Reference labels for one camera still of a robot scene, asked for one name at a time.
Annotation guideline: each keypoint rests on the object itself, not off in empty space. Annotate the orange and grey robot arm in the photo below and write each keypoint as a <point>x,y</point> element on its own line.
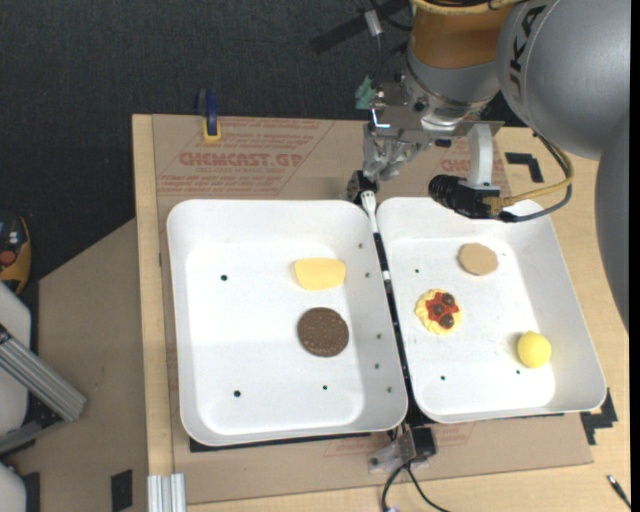
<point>560,65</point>

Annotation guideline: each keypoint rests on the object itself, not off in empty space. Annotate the white plastic tray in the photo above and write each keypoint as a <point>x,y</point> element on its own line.
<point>492,320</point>
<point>250,325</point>

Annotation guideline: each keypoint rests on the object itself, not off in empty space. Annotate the yellow lemon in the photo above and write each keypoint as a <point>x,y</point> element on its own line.
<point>534,350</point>

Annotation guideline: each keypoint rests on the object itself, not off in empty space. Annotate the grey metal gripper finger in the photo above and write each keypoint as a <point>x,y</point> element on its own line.
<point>374,162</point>
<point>397,162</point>

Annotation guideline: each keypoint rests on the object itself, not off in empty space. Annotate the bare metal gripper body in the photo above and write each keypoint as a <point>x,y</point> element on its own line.
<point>407,127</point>

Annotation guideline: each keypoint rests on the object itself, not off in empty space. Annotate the brown cardboard board, red print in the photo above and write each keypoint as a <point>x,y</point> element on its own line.
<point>260,165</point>

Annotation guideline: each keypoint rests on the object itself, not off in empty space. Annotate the yellow pasta with meatballs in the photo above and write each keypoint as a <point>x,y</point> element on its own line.
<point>438,312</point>

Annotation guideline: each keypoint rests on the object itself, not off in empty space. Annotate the pale yellow flat slice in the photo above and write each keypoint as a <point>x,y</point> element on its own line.
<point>320,274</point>

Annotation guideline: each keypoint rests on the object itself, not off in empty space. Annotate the tan round biscuit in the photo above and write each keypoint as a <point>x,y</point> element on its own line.
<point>477,259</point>

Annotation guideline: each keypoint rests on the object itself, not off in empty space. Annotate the dark brown round biscuit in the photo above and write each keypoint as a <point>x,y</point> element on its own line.
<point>323,332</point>

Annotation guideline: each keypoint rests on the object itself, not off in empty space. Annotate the black cylinder on white bracket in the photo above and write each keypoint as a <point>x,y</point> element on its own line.
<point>462,195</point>

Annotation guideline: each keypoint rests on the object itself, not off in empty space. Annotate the thin black and white rod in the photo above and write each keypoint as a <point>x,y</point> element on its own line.
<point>385,275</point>

